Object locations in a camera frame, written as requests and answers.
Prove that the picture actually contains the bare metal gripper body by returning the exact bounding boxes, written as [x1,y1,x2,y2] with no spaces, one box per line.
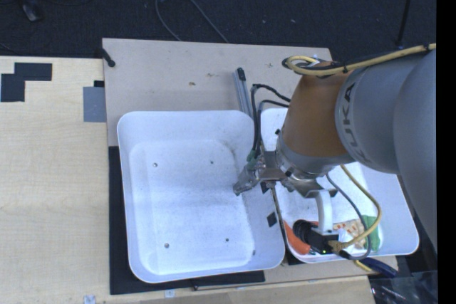
[256,150,328,196]

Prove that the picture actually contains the orange carrot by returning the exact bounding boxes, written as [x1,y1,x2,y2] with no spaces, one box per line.
[283,220,311,256]

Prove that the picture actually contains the pale wood board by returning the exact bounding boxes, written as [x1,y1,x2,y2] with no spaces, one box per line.
[102,38,398,293]

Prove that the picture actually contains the beige pizza slice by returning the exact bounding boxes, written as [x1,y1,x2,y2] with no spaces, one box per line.
[333,219,368,249]

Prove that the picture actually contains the thin black rod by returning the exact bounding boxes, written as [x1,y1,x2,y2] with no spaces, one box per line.
[269,184,287,261]

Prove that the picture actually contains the white plastic tray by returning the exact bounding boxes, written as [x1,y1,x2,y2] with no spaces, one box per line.
[116,110,286,284]
[259,107,420,265]

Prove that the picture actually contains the black cylinder on white bracket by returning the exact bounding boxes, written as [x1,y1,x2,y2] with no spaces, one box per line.
[292,187,340,256]

